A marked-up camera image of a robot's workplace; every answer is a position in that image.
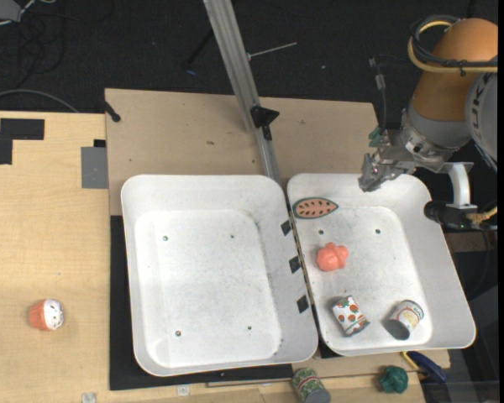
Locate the white can with yellow print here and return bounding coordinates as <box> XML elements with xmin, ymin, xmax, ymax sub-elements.
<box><xmin>383</xmin><ymin>299</ymin><xmax>426</xmax><ymax>342</ymax></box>

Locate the orange and white toy cupcake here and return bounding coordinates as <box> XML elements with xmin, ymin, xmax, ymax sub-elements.
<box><xmin>28</xmin><ymin>298</ymin><xmax>66</xmax><ymax>332</ymax></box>

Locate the salmon pink toy pumpkin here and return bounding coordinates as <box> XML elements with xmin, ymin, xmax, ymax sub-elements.
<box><xmin>315</xmin><ymin>242</ymin><xmax>350</xmax><ymax>273</ymax></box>

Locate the white can with strawberry print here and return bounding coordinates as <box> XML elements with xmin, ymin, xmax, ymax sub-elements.
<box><xmin>331</xmin><ymin>295</ymin><xmax>371</xmax><ymax>338</ymax></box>

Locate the green patterned can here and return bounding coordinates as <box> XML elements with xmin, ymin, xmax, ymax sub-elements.
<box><xmin>290</xmin><ymin>366</ymin><xmax>333</xmax><ymax>403</ymax></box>

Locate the watermelon slice toy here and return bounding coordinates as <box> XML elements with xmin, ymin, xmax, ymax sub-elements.
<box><xmin>291</xmin><ymin>197</ymin><xmax>340</xmax><ymax>221</ymax></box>

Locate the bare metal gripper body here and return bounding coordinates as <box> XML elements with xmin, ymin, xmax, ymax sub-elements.
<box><xmin>373</xmin><ymin>126</ymin><xmax>451</xmax><ymax>181</ymax></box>

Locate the green toy broccoli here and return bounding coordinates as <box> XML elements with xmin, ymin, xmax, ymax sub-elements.
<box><xmin>378</xmin><ymin>364</ymin><xmax>410</xmax><ymax>395</ymax></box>

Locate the white plastic tray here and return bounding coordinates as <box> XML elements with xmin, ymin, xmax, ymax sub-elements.
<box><xmin>286</xmin><ymin>172</ymin><xmax>477</xmax><ymax>358</ymax></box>
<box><xmin>120</xmin><ymin>173</ymin><xmax>320</xmax><ymax>378</ymax></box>

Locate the black cylinder on white bracket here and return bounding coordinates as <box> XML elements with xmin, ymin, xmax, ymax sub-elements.
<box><xmin>423</xmin><ymin>161</ymin><xmax>480</xmax><ymax>230</ymax></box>

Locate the brown cardboard board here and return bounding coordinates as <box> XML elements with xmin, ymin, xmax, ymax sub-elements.
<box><xmin>104</xmin><ymin>88</ymin><xmax>452</xmax><ymax>403</ymax></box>

